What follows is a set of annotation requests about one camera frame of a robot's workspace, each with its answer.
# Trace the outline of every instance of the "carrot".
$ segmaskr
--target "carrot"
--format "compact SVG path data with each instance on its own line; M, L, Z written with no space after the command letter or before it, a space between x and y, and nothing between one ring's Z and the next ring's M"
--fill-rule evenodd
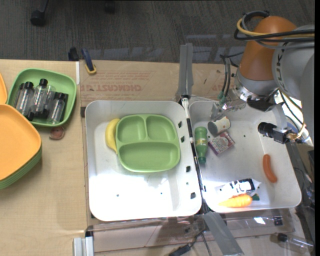
M220 206L225 207L245 207L249 206L252 202L252 197L248 194L240 194L229 198L228 200L219 203Z
M276 183L277 182L277 176L275 175L275 173L273 172L273 170L271 169L271 157L268 154L265 154L263 156L263 170L265 173L265 176L268 178L268 180L272 183Z

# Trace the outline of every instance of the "black caster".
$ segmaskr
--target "black caster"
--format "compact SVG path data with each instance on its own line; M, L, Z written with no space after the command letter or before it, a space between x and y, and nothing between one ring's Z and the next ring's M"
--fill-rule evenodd
M31 23L35 26L43 26L46 23L45 13L39 10L34 10L31 13Z
M104 10L106 13L114 14L116 12L115 1L105 1Z

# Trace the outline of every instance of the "green bowl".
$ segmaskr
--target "green bowl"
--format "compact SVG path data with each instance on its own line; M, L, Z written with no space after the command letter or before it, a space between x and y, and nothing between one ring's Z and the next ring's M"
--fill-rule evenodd
M123 117L116 126L115 141L120 163L132 172L166 171L180 160L177 130L163 115Z
M63 125L70 117L72 109L74 107L77 95L77 85L75 81L65 75L58 72L41 69L41 68L27 68L22 70L15 78L7 99L8 105L13 105L15 101L15 96L18 91L19 86L25 82L32 82L34 87L39 84L40 79L47 79L48 85L54 86L56 92L68 94L68 99L66 101L63 120L52 124L47 123L46 119L35 117L30 121L33 125L42 127L57 127Z

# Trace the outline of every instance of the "orange hot dog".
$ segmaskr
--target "orange hot dog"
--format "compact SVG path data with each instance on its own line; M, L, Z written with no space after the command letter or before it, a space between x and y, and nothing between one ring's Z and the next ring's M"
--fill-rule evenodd
M268 154L265 154L263 156L263 170L265 173L265 176L267 177L267 179L272 182L272 183L276 183L278 178L275 175L275 173L273 172L273 170L271 169L271 157Z

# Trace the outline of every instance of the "banana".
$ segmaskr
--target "banana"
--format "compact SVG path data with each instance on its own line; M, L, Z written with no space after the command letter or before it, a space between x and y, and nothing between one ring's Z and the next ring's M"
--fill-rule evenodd
M120 118L112 119L105 128L105 143L109 148L113 149L116 154L118 154L116 146L116 128L119 121Z

